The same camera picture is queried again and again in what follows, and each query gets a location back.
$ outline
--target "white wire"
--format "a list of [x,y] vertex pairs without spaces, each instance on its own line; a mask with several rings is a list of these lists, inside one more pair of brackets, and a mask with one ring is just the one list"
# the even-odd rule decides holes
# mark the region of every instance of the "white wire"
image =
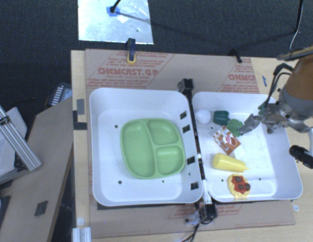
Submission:
[[299,28],[300,28],[300,22],[301,22],[301,18],[302,18],[302,9],[303,9],[303,5],[301,6],[301,12],[300,12],[300,19],[299,19],[299,25],[298,25],[298,29],[296,31],[296,33],[293,35],[293,38],[292,38],[292,41],[290,43],[290,47],[289,47],[289,50],[291,51],[291,47],[292,47],[292,44],[293,44],[293,41],[294,39],[296,38],[298,32],[299,32]]

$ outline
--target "yellow cylinder toy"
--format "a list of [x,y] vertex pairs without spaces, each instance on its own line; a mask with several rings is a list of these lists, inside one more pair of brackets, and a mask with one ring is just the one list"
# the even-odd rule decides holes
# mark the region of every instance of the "yellow cylinder toy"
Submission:
[[216,169],[231,172],[244,172],[248,169],[243,161],[227,156],[223,153],[217,153],[213,160],[213,166]]

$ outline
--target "pepperoni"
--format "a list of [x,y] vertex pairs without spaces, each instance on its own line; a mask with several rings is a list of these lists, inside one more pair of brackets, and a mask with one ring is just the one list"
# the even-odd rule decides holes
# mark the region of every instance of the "pepperoni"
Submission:
[[251,189],[251,185],[245,182],[242,176],[233,176],[232,183],[234,184],[234,190],[244,194]]

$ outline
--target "white egg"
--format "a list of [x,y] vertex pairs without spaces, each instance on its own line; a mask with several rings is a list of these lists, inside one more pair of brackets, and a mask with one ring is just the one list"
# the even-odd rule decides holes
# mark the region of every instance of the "white egg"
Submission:
[[207,109],[200,109],[196,111],[195,117],[198,123],[206,125],[211,121],[212,114]]

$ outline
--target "divided green plate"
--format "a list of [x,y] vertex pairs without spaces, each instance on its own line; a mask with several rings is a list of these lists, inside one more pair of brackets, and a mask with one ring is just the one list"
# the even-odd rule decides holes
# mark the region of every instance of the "divided green plate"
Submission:
[[185,152],[177,127],[163,118],[132,120],[121,130],[121,148],[128,171],[151,179],[179,173]]

